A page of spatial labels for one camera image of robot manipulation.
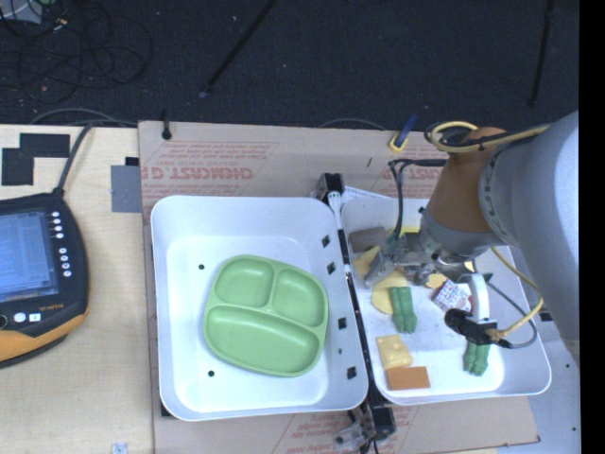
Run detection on green asparagus bunch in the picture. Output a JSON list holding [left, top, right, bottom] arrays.
[[388, 285, 419, 335], [462, 340, 491, 377]]

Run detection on black cylinder on white bracket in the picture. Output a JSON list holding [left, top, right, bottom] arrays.
[[443, 272, 500, 347]]

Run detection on thin black and white rod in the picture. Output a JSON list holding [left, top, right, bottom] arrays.
[[327, 189, 382, 413]]

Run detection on red and white packet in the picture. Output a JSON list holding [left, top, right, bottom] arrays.
[[430, 279, 475, 314]]

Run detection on black block with thin wires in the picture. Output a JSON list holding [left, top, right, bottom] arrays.
[[367, 404, 397, 440], [315, 172, 345, 202]]

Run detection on green divided plate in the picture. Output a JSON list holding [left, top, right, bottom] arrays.
[[201, 253, 330, 378]]

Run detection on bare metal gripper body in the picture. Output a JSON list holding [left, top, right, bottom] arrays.
[[389, 232, 467, 274]]

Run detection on orange square slice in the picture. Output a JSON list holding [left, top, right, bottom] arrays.
[[384, 365, 432, 392]]

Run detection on brown cardboard board red print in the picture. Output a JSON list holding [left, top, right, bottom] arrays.
[[136, 120, 543, 454]]

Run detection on yellow round flat slice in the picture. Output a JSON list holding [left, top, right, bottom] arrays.
[[371, 271, 408, 316]]

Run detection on white plastic tray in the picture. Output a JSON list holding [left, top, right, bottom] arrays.
[[149, 194, 371, 423], [339, 195, 553, 407]]

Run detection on yellow cheese wedge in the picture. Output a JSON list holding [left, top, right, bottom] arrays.
[[375, 333, 414, 370]]

